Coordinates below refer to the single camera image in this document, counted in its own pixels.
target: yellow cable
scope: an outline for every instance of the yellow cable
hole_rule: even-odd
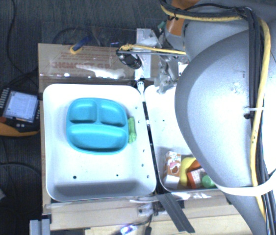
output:
[[[160,49],[160,48],[153,48],[153,47],[144,46],[144,45],[123,45],[119,49],[120,50],[130,50],[130,49],[133,49],[133,48],[149,49],[149,50],[165,52],[165,53],[174,53],[174,54],[186,55],[186,53],[184,51],[180,51],[180,50]]]
[[[168,11],[164,6],[161,5],[162,10],[169,16],[182,18],[182,19],[189,19],[194,21],[203,21],[203,22],[224,22],[224,21],[232,21],[232,20],[240,20],[242,19],[239,16],[233,17],[222,17],[222,18],[200,18],[200,17],[190,17],[184,16],[181,14],[175,14]],[[270,62],[270,52],[271,52],[271,36],[270,30],[268,25],[262,19],[259,20],[260,25],[263,28],[264,32],[264,54],[263,54],[263,61],[262,61],[262,72],[260,77],[260,85],[258,88],[258,99],[256,102],[256,108],[260,109],[263,106],[264,102],[264,89],[268,77],[268,69],[269,69],[269,62]],[[251,180],[252,185],[255,187],[258,185],[257,177],[256,177],[256,145],[257,145],[257,137],[259,133],[259,127],[261,122],[261,115],[262,111],[257,110],[254,114],[254,120],[252,125],[252,132],[251,132],[251,144],[250,144],[250,168],[251,168]],[[263,204],[263,200],[261,196],[256,197],[259,209],[262,213],[264,220],[266,221],[266,213]]]
[[[165,12],[165,14],[171,16],[171,17],[177,17],[182,19],[189,19],[194,21],[203,21],[203,22],[227,22],[227,21],[233,21],[233,20],[240,20],[242,19],[240,16],[232,16],[232,17],[221,17],[221,18],[202,18],[202,17],[191,17],[191,16],[185,16],[178,13],[173,13],[164,8],[164,6],[161,5],[162,10]]]
[[[271,36],[270,36],[270,30],[267,26],[266,22],[260,19],[260,25],[263,28],[264,32],[264,54],[263,54],[263,62],[262,62],[262,72],[260,77],[260,84],[257,94],[257,102],[256,102],[256,108],[260,109],[263,107],[264,102],[264,94],[265,94],[265,85],[268,77],[268,70],[269,70],[269,62],[270,62],[270,52],[271,52]],[[261,114],[262,110],[256,110],[254,113],[254,120],[253,120],[253,126],[252,126],[252,133],[251,133],[251,143],[250,143],[250,168],[251,168],[251,179],[252,179],[252,185],[257,186],[258,181],[256,178],[256,145],[257,145],[257,138],[259,134],[259,127],[261,122]],[[262,216],[264,220],[266,220],[265,210],[264,210],[264,204],[262,201],[261,196],[257,196],[256,200],[258,202],[259,208],[261,210]]]

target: blue plate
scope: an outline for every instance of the blue plate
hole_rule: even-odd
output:
[[[71,103],[66,119],[68,143],[77,151],[117,153],[128,144],[128,119],[117,102],[79,98]]]

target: small screen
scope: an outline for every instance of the small screen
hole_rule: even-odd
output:
[[[11,91],[3,113],[5,118],[16,118],[33,123],[38,98],[35,95]]]

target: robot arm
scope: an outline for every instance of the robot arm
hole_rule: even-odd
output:
[[[161,5],[174,17],[166,40],[190,60],[177,82],[175,110],[192,153],[220,186],[265,183],[276,170],[276,7],[247,0]],[[276,234],[276,181],[270,189],[225,193],[255,235]]]

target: gray carpet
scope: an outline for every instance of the gray carpet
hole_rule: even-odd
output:
[[[276,0],[252,1],[276,5]],[[165,19],[157,0],[0,0],[0,88],[36,71],[37,44],[52,43],[67,28],[156,29]],[[55,40],[73,42],[72,31]],[[18,85],[36,91],[37,73],[30,79]],[[9,199],[9,205],[0,208],[0,235],[27,235],[29,220],[40,218],[40,171],[39,134],[0,137],[0,188]]]

